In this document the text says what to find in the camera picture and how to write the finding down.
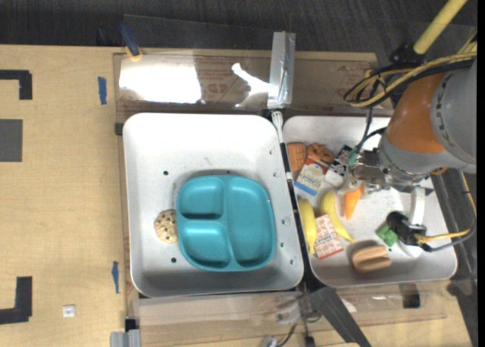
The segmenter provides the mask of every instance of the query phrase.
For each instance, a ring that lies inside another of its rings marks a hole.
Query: black corner marker
[[[17,277],[15,306],[0,309],[0,324],[23,323],[32,316],[32,277]]]
[[[0,80],[18,80],[18,98],[32,100],[32,74],[28,70],[0,70]]]

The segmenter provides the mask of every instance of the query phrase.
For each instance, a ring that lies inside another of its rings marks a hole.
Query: teal divided dish
[[[276,248],[266,189],[239,176],[195,177],[183,184],[177,197],[177,232],[183,256],[204,270],[258,269]]]

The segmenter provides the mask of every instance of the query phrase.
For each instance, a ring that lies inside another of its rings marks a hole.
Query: carrot
[[[361,184],[355,191],[346,193],[346,219],[350,220],[352,215],[354,214],[355,207],[357,207],[357,203],[361,198],[362,195],[362,188],[364,183]]]

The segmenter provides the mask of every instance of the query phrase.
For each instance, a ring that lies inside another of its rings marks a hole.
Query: banana
[[[306,199],[298,200],[298,209],[302,219],[303,230],[305,231],[305,239],[310,254],[314,254],[314,243],[317,240],[317,224],[315,223],[315,213],[310,202]]]
[[[338,236],[341,236],[342,238],[347,239],[350,243],[352,243],[355,240],[347,232],[342,222],[340,222],[340,219],[335,211],[335,206],[336,206],[335,191],[329,191],[321,199],[321,203],[320,203],[321,213],[328,214],[328,216],[330,217],[330,220],[332,221],[333,228],[335,229],[335,232],[337,233]]]

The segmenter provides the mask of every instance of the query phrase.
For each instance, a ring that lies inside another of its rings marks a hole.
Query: divided tray compartment
[[[269,195],[245,177],[187,181],[177,198],[177,231],[186,260],[204,270],[255,270],[276,248]]]

